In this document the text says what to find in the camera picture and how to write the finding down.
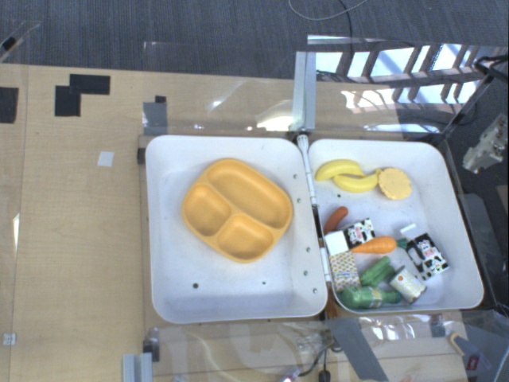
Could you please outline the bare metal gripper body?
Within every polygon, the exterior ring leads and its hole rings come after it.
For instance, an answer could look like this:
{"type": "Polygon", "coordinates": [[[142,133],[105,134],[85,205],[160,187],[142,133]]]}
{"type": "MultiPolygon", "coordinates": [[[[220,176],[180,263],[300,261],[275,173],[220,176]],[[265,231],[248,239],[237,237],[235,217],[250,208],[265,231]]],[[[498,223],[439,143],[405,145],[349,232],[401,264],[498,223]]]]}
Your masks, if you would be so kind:
{"type": "Polygon", "coordinates": [[[480,135],[479,142],[467,150],[462,166],[472,173],[479,173],[501,163],[508,142],[507,135],[508,117],[499,114],[480,135]]]}

